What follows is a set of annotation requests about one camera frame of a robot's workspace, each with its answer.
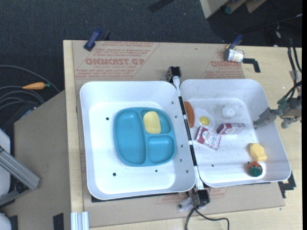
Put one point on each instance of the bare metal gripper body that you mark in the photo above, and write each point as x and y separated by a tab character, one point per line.
293	111

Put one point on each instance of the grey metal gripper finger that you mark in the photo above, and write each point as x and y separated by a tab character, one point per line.
262	121
269	112

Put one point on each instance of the yellow toy cheese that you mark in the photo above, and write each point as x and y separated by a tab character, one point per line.
258	152

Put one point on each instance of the red and white carton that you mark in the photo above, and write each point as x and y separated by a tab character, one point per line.
230	128

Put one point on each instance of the white plastic tray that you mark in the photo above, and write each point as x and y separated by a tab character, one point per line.
100	152
230	157

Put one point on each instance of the red tomato with green top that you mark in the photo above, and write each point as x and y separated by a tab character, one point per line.
255	169

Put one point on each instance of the red and white packet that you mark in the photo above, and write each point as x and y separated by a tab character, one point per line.
208	138

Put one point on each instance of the white and yellow fried egg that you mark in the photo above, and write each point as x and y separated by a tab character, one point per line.
204	120

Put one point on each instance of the orange toy sausage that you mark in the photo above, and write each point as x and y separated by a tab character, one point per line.
190	112

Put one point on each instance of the thin black and white rod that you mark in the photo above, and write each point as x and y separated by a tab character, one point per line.
190	145

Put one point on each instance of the yellow oval toy food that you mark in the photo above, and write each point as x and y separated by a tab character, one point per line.
152	122

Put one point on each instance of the brown cardboard board, red print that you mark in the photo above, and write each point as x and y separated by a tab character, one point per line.
148	54

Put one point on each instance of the blue divided plate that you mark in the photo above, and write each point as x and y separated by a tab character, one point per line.
129	138

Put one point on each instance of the orange toy carrot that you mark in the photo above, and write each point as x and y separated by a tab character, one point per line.
34	86

